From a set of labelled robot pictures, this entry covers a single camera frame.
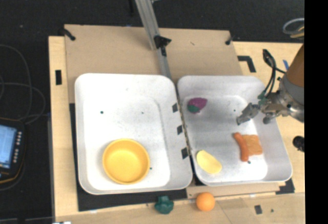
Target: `yellow bowl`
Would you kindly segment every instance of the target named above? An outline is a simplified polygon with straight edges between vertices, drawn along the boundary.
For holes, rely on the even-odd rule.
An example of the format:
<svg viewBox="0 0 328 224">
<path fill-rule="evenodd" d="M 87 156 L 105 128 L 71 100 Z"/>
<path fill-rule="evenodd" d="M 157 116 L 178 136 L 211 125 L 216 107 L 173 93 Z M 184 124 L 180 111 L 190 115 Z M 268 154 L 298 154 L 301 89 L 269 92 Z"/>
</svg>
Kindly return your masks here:
<svg viewBox="0 0 328 224">
<path fill-rule="evenodd" d="M 137 141 L 119 139 L 106 147 L 102 155 L 102 165 L 113 181 L 129 185 L 146 177 L 150 159 L 147 150 Z"/>
</svg>

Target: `orange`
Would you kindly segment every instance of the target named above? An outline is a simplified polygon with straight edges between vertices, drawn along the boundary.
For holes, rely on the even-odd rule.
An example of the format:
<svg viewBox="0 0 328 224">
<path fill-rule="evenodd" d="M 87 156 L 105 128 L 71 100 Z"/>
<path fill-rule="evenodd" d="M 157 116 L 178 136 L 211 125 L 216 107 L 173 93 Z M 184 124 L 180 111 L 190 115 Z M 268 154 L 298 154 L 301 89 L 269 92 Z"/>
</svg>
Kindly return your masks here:
<svg viewBox="0 0 328 224">
<path fill-rule="evenodd" d="M 209 192 L 200 193 L 196 198 L 196 205 L 202 211 L 211 211 L 215 206 L 214 196 Z"/>
</svg>

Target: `screen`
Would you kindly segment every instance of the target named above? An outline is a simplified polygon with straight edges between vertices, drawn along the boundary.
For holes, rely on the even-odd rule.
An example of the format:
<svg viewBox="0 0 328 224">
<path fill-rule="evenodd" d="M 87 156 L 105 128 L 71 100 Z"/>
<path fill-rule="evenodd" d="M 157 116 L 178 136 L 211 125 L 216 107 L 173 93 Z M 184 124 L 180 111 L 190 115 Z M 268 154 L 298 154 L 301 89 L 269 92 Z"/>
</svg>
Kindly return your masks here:
<svg viewBox="0 0 328 224">
<path fill-rule="evenodd" d="M 0 164 L 4 168 L 10 168 L 16 133 L 15 128 L 0 125 Z"/>
</svg>

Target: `black bracket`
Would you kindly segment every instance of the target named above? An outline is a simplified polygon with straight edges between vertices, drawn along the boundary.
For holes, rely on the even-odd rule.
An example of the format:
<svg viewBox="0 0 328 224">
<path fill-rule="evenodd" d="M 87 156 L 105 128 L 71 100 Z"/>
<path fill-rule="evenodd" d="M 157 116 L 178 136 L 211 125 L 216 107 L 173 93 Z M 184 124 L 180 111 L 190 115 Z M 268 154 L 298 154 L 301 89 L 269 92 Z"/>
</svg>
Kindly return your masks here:
<svg viewBox="0 0 328 224">
<path fill-rule="evenodd" d="M 165 46 L 167 46 L 172 40 L 162 37 L 160 35 L 157 35 L 154 37 L 154 41 L 155 41 L 156 48 L 157 49 L 160 48 L 160 50 L 162 52 L 162 56 L 166 56 L 167 54 L 166 54 Z"/>
</svg>

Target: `black background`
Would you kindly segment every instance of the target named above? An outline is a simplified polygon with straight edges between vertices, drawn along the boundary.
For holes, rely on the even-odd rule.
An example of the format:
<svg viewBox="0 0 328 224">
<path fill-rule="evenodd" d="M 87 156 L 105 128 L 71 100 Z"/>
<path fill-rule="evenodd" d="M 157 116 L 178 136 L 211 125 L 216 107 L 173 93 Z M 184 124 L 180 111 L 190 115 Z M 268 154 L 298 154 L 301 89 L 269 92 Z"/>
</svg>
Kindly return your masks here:
<svg viewBox="0 0 328 224">
<path fill-rule="evenodd" d="M 305 0 L 164 0 L 154 3 L 158 25 L 167 28 L 229 30 L 234 40 L 298 42 L 282 32 L 289 20 L 304 17 Z M 0 0 L 0 44 L 17 48 L 29 65 L 33 86 L 46 98 L 50 113 L 48 36 L 64 24 L 141 26 L 128 0 Z M 0 47 L 0 76 L 26 83 L 19 56 Z M 41 108 L 33 98 L 32 113 Z M 28 107 L 22 87 L 6 87 L 0 116 L 18 118 Z M 45 116 L 27 126 L 25 172 L 12 189 L 0 191 L 0 219 L 46 217 L 51 211 L 48 124 Z"/>
</svg>

